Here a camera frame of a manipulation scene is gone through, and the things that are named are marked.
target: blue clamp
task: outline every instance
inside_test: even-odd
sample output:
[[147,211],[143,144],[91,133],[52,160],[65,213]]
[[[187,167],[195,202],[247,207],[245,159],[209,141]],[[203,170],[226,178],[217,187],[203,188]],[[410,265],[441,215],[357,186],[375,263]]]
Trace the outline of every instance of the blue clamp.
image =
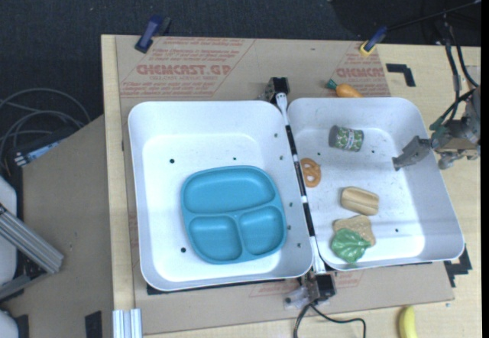
[[387,27],[383,25],[380,27],[377,32],[375,32],[374,36],[369,41],[365,41],[361,46],[360,46],[360,54],[368,57],[375,48],[375,45],[377,43],[380,43],[386,36],[387,34]]
[[143,36],[140,37],[139,41],[136,43],[134,48],[142,53],[147,53],[148,49],[153,44],[151,38],[160,30],[162,24],[164,24],[164,32],[168,29],[170,25],[170,18],[163,18],[159,15],[151,16],[149,22],[147,23],[146,31]]

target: green toy vegetable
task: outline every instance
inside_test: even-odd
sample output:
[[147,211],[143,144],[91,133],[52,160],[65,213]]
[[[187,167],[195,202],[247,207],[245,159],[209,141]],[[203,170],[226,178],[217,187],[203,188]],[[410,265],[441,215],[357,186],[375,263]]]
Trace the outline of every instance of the green toy vegetable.
[[333,252],[348,263],[355,263],[372,244],[348,228],[340,229],[331,243]]

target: divided plate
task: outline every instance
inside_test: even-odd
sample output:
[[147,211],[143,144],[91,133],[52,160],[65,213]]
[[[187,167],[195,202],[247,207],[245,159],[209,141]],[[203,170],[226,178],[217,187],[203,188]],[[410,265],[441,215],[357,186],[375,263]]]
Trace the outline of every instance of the divided plate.
[[258,167],[200,171],[187,178],[181,196],[189,240],[209,263],[263,258],[285,243],[280,195],[272,179]]

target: yellow banana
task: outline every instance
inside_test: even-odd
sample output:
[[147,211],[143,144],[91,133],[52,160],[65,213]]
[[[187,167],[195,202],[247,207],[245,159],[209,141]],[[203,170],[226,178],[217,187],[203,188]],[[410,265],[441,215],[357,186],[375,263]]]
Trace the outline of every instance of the yellow banana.
[[400,338],[418,338],[412,305],[405,307],[399,316]]

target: green can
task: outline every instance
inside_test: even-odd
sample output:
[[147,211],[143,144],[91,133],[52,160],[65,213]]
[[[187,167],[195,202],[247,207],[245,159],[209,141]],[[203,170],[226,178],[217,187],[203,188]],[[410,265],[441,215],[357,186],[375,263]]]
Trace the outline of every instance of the green can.
[[362,130],[334,125],[329,132],[329,146],[343,151],[359,151],[363,141]]

